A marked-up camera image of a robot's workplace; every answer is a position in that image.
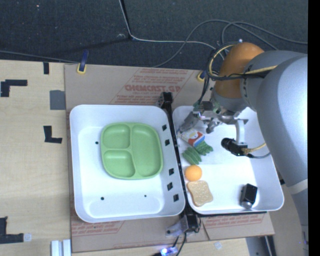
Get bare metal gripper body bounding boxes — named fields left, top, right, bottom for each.
left=193, top=100, right=237, bottom=125

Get red white blue carton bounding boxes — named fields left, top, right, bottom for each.
left=177, top=128, right=206, bottom=148

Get green pea pods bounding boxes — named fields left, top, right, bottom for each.
left=181, top=146, right=203, bottom=166
left=194, top=140, right=214, bottom=157

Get thin black rod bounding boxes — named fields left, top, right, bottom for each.
left=165, top=106, right=189, bottom=216

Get orange ball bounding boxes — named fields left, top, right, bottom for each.
left=184, top=164, right=203, bottom=182

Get white plastic tray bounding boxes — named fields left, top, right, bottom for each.
left=172, top=105, right=285, bottom=216
left=69, top=104, right=187, bottom=224

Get green divided plate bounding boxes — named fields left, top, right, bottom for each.
left=100, top=122, right=164, bottom=181

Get tan bread slice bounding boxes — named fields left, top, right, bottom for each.
left=186, top=180, right=214, bottom=208

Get black box with silver cap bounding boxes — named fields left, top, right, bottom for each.
left=239, top=183, right=259, bottom=210

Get brown cardboard board red print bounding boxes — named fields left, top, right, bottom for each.
left=63, top=63, right=276, bottom=253

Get black cylinder on white bracket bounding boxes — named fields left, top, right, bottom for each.
left=220, top=119, right=250, bottom=157

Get black block with thin wires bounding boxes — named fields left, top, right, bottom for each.
left=165, top=213, right=201, bottom=237
left=159, top=91, right=174, bottom=110

